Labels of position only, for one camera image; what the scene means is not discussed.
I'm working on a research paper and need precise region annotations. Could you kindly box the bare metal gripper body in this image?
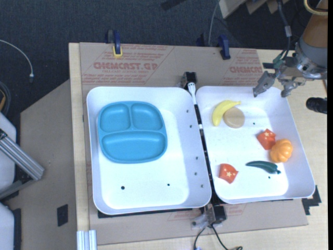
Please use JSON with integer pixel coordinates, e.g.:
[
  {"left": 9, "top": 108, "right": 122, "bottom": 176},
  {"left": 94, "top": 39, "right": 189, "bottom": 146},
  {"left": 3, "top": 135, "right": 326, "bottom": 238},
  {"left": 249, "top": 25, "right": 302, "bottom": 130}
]
[{"left": 273, "top": 51, "right": 328, "bottom": 85}]

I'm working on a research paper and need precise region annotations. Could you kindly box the tan round biscuit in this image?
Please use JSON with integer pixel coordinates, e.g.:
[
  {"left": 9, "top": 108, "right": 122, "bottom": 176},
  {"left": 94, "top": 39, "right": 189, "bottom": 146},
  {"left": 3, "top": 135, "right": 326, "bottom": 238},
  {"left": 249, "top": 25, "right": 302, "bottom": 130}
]
[{"left": 223, "top": 106, "right": 246, "bottom": 129}]

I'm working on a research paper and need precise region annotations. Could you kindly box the yellow banana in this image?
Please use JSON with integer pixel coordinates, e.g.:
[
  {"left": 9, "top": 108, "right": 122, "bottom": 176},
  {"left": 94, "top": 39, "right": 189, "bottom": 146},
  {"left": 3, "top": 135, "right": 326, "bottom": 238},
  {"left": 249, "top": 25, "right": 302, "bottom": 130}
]
[{"left": 211, "top": 99, "right": 241, "bottom": 127}]

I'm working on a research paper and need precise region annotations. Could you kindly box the red pizza slice with stars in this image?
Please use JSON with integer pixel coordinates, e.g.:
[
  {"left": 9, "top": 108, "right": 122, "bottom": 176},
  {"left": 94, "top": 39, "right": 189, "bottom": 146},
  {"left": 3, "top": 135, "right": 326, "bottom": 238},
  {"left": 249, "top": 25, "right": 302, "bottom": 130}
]
[
  {"left": 218, "top": 163, "right": 239, "bottom": 184},
  {"left": 257, "top": 128, "right": 277, "bottom": 151}
]

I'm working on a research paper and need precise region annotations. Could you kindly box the orange pumpkin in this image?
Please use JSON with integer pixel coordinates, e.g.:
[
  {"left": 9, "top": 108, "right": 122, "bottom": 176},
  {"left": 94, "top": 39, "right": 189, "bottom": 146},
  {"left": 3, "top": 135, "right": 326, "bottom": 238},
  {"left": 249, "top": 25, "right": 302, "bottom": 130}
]
[{"left": 270, "top": 139, "right": 293, "bottom": 164}]

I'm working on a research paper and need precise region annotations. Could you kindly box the thin black and white rod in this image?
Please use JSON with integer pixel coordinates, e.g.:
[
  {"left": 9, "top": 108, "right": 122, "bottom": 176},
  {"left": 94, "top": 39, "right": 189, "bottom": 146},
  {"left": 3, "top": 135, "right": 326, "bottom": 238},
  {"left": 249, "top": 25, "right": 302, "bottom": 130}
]
[{"left": 187, "top": 82, "right": 215, "bottom": 208}]

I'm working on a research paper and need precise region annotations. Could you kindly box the dark green chili pepper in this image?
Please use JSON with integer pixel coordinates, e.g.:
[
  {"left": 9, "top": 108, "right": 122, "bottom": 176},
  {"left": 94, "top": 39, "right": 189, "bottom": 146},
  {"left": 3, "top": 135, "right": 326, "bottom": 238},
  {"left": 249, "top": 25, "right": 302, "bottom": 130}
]
[{"left": 245, "top": 160, "right": 281, "bottom": 175}]

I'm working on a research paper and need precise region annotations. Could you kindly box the brown cardboard board red print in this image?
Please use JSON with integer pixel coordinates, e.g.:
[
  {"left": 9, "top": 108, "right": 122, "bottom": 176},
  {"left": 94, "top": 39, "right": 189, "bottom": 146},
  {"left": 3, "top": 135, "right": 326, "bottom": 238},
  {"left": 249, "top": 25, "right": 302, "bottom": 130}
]
[{"left": 79, "top": 42, "right": 309, "bottom": 246}]

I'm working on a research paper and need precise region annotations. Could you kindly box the white plastic tray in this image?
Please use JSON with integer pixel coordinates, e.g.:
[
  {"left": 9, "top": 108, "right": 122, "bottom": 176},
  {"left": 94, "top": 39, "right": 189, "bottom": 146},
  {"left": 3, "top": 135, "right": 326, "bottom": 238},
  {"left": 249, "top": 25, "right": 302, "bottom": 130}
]
[
  {"left": 195, "top": 85, "right": 316, "bottom": 205},
  {"left": 86, "top": 86, "right": 212, "bottom": 215}
]

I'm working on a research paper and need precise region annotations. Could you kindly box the blue divided plate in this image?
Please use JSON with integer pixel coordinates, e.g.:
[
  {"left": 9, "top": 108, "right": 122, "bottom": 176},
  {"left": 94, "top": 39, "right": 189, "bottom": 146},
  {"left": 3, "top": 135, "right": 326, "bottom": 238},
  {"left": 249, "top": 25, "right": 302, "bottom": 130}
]
[{"left": 97, "top": 101, "right": 168, "bottom": 164}]

